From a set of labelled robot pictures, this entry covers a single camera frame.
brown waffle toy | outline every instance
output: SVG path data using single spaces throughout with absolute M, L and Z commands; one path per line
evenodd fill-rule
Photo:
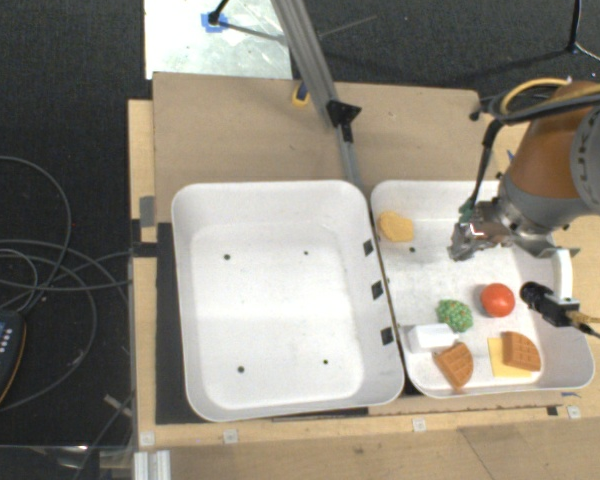
M 533 342 L 512 331 L 502 333 L 502 362 L 531 372 L 539 372 L 542 365 L 540 353 Z
M 433 359 L 454 389 L 460 389 L 469 382 L 473 374 L 473 356 L 464 343 L 456 343 L 435 354 Z

gray tape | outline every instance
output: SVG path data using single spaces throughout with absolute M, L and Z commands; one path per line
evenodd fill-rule
M 140 227 L 150 228 L 155 226 L 155 197 L 145 196 L 140 198 Z

yellow cheese slice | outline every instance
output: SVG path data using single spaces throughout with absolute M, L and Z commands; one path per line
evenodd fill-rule
M 413 240 L 413 221 L 401 217 L 396 212 L 382 212 L 378 217 L 378 227 L 391 242 Z
M 487 342 L 494 377 L 531 377 L 529 370 L 507 366 L 502 362 L 502 338 L 488 338 Z

blue tape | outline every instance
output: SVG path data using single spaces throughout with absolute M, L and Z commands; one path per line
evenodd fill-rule
M 211 23 L 209 23 L 209 14 L 211 13 L 207 12 L 202 13 L 200 15 L 201 24 L 207 32 L 209 32 L 210 34 L 217 34 L 229 28 L 229 20 L 224 14 L 220 13 L 217 25 L 212 25 Z

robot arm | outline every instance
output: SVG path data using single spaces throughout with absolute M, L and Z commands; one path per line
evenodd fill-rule
M 561 87 L 553 98 L 588 85 Z M 552 255 L 553 231 L 579 216 L 600 215 L 600 105 L 532 121 L 498 197 L 467 213 L 453 230 L 449 255 L 455 261 L 498 244 Z

